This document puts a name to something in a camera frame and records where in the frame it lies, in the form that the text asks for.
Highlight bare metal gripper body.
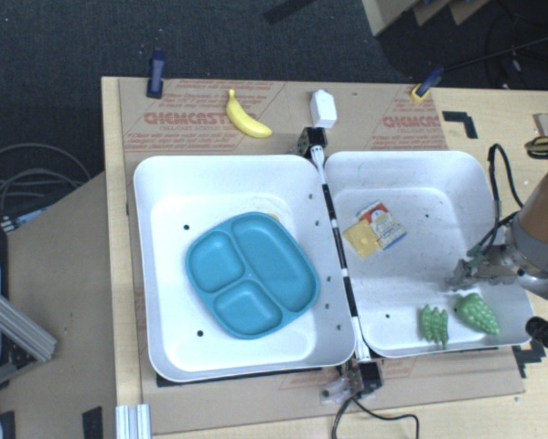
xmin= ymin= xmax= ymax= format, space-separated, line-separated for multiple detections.
xmin=467 ymin=243 xmax=548 ymax=301

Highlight white plastic tray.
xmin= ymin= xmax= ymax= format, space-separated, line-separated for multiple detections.
xmin=322 ymin=150 xmax=536 ymax=359
xmin=133 ymin=154 xmax=359 ymax=383

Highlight green grapes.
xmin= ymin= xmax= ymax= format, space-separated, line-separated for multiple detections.
xmin=453 ymin=292 xmax=501 ymax=337

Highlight green pea pods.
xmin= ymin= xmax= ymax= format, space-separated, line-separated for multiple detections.
xmin=420 ymin=304 xmax=450 ymax=350

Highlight white printed carton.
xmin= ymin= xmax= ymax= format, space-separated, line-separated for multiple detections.
xmin=355 ymin=200 xmax=408 ymax=252

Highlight yellow cheese slice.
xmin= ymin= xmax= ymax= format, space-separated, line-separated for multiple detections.
xmin=342 ymin=220 xmax=381 ymax=261

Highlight thin black and white rod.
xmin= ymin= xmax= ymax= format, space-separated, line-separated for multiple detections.
xmin=310 ymin=145 xmax=372 ymax=362

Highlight blue divided plate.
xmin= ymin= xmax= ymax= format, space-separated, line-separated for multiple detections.
xmin=185 ymin=211 xmax=321 ymax=341

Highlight small white carton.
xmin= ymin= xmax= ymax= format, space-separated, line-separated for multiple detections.
xmin=309 ymin=89 xmax=338 ymax=130

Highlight brown cardboard board red print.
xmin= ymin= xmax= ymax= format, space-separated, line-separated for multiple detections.
xmin=117 ymin=78 xmax=527 ymax=435

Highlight yellow banana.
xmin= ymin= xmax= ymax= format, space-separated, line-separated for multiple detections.
xmin=225 ymin=89 xmax=274 ymax=139

